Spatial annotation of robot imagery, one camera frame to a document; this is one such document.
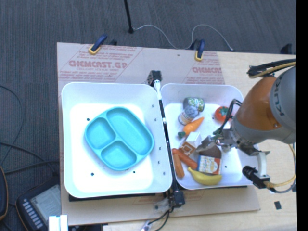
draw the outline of small carton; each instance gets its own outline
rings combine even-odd
[[[189,156],[196,150],[199,144],[201,144],[200,132],[190,132],[184,143],[179,147],[179,150]]]
[[[222,163],[220,158],[199,155],[197,171],[220,175],[221,164]]]

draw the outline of white tray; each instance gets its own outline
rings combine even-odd
[[[180,139],[178,132],[182,131],[184,127],[179,121],[178,116],[183,110],[183,101],[187,97],[203,98],[205,101],[204,111],[198,117],[204,116],[205,119],[197,131],[200,132],[202,140],[208,135],[213,136],[213,131],[218,129],[221,124],[213,117],[214,112],[219,106],[229,107],[232,99],[239,101],[243,100],[243,96],[238,89],[228,85],[188,85],[188,84],[166,84],[161,88],[162,102],[164,106],[167,129],[169,134],[169,141],[171,148],[179,148],[185,138]],[[234,106],[233,114],[238,110],[238,106]],[[197,160],[198,154],[194,153],[190,156]],[[196,190],[206,188],[219,188],[231,186],[246,186],[251,185],[252,182],[248,180],[243,174],[244,166],[249,165],[257,168],[257,157],[247,156],[242,151],[232,148],[230,152],[222,152],[222,180],[218,185],[205,186],[196,182],[187,166],[182,164],[185,176],[178,178],[178,183],[185,189]]]
[[[92,151],[84,131],[105,110],[121,106],[150,130],[154,148],[126,171],[108,168]],[[67,84],[62,90],[64,185],[74,197],[160,193],[172,183],[169,157],[157,93],[145,84]]]

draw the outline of yellow cable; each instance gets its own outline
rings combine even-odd
[[[265,75],[265,74],[271,73],[271,72],[273,72],[273,71],[275,71],[275,70],[283,69],[283,68],[285,68],[285,67],[291,67],[291,66],[293,66],[293,65],[296,65],[296,62],[291,62],[291,63],[288,63],[288,64],[278,65],[278,66],[275,66],[275,67],[273,67],[273,68],[269,68],[269,69],[267,69],[267,70],[265,70],[265,71],[263,71],[263,72],[261,72],[261,73],[259,73],[259,74],[257,74],[257,75],[249,76],[249,78],[254,79],[254,78],[263,76],[263,75]]]
[[[295,150],[293,149],[292,145],[289,144],[289,147],[296,159],[296,152]],[[269,189],[269,188],[275,188],[275,187],[281,187],[281,186],[285,186],[287,184],[290,184],[292,181],[294,181],[296,179],[296,174],[293,175],[293,177],[289,180],[287,180],[286,182],[283,182],[283,183],[278,183],[278,184],[275,184],[275,183],[272,183],[270,181],[265,181],[264,184],[266,185],[266,187]]]

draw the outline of blue divided plate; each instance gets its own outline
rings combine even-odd
[[[85,129],[90,148],[111,169],[126,170],[154,147],[148,128],[129,109],[114,107],[95,117]]]

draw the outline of black pole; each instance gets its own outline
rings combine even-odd
[[[124,0],[124,4],[125,4],[125,10],[126,10],[126,15],[127,15],[127,19],[128,19],[128,26],[129,26],[128,32],[129,32],[129,33],[133,33],[133,32],[134,32],[134,29],[133,29],[133,27],[131,26],[131,20],[130,20],[130,14],[129,14],[129,9],[128,9],[127,0]]]

